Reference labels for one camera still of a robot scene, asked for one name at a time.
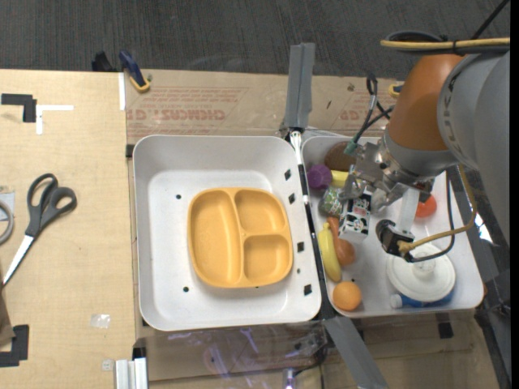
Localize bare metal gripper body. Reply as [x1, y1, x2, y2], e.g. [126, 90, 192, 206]
[350, 141, 435, 197]

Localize yellow toy corn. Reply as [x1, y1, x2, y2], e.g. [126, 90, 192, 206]
[330, 169, 352, 189]

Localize green packet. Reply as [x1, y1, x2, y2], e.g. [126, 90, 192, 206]
[318, 186, 345, 219]

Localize brown doughnut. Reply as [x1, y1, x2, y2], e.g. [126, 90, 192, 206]
[324, 140, 358, 173]

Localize white cow print carton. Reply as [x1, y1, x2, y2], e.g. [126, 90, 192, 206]
[337, 194, 372, 245]

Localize small orange ball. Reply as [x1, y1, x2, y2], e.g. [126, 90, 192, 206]
[414, 194, 439, 219]

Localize white plastic tray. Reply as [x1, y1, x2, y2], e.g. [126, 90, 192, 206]
[300, 135, 486, 320]
[132, 135, 323, 332]

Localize yellow banana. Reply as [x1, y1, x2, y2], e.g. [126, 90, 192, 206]
[316, 222, 343, 284]

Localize orange toy fruit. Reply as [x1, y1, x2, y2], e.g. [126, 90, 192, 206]
[332, 280, 363, 313]

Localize blue bottle with white cap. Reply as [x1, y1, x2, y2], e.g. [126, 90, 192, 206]
[389, 289, 456, 310]

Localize brown cardboard board red print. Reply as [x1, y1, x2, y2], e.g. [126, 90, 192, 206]
[124, 69, 500, 389]

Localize orange divided plate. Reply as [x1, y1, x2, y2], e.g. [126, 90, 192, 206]
[187, 186, 294, 289]

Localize grey handled scissors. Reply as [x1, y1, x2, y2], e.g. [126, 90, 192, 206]
[2, 173, 79, 287]

